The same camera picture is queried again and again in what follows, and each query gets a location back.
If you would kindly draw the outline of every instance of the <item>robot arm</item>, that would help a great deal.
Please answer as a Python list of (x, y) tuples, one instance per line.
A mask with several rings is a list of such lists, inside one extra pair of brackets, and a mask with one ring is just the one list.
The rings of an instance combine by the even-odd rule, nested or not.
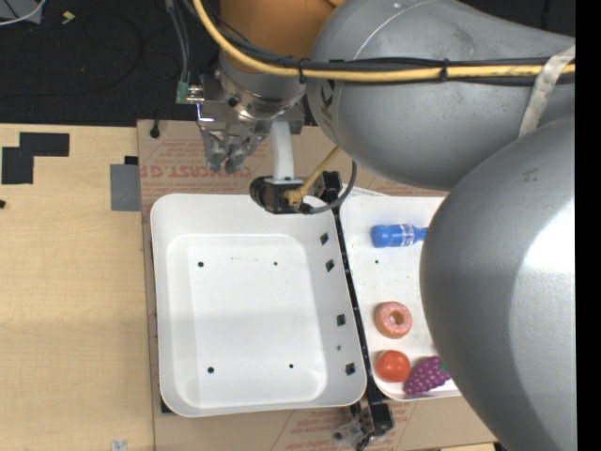
[(248, 153), (273, 125), (300, 131), (306, 93), (320, 129), (358, 165), (449, 191), (421, 265), (437, 349), (510, 451), (576, 449), (575, 40), (455, 0), (297, 0), (317, 16), (305, 33), (307, 14), (271, 26), (290, 14), (261, 13), (266, 3), (222, 0), (267, 51), (222, 46), (203, 132), (236, 137)]

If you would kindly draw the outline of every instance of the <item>pink donut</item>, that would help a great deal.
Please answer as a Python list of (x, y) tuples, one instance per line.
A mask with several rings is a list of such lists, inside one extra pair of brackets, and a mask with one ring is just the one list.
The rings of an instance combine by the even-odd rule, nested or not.
[(374, 321), (378, 330), (392, 339), (400, 339), (413, 325), (413, 317), (407, 307), (393, 301), (378, 306)]

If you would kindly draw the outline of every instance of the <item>white tray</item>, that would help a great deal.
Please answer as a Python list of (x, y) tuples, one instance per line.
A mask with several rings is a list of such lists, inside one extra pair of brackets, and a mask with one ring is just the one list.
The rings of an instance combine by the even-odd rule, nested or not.
[(164, 402), (196, 417), (345, 406), (365, 390), (331, 212), (170, 194), (151, 212)]
[[(428, 227), (442, 197), (352, 195), (340, 211), (347, 244), (348, 264), (362, 314), (362, 323), (372, 363), (383, 350), (400, 350), (416, 365), (424, 357), (438, 354), (429, 333), (419, 285), (422, 243), (408, 247), (376, 248), (371, 242), (372, 226), (414, 224)], [(380, 303), (398, 301), (413, 317), (411, 331), (400, 339), (382, 335), (374, 323)], [(394, 400), (460, 396), (453, 380), (419, 397), (407, 397), (403, 383), (389, 383), (375, 376), (376, 384)]]

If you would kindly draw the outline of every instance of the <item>toy tomato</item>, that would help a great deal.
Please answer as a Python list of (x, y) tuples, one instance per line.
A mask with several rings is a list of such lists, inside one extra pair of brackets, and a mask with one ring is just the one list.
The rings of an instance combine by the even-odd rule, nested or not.
[(403, 382), (409, 377), (411, 364), (400, 350), (385, 350), (374, 362), (376, 376), (386, 382)]

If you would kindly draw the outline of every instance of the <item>purple grapes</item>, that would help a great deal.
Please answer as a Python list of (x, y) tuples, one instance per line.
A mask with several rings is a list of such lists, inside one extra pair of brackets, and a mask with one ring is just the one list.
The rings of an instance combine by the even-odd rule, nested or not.
[(430, 389), (442, 386), (451, 378), (438, 356), (430, 356), (421, 361), (411, 370), (411, 375), (403, 385), (403, 391), (408, 396), (419, 395)]

